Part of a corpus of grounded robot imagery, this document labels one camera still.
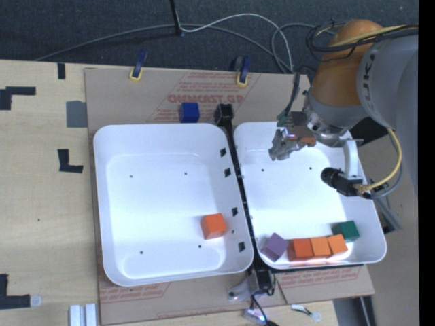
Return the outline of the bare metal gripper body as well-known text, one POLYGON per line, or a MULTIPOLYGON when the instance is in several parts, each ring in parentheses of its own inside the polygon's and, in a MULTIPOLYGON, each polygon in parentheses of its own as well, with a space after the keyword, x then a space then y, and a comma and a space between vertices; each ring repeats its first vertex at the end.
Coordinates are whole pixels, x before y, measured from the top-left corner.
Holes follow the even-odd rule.
POLYGON ((346 128, 331 126, 315 113, 304 111, 283 111, 277 116, 277 129, 281 130, 283 139, 299 140, 302 147, 313 147, 317 142, 335 146, 347 132, 346 128))

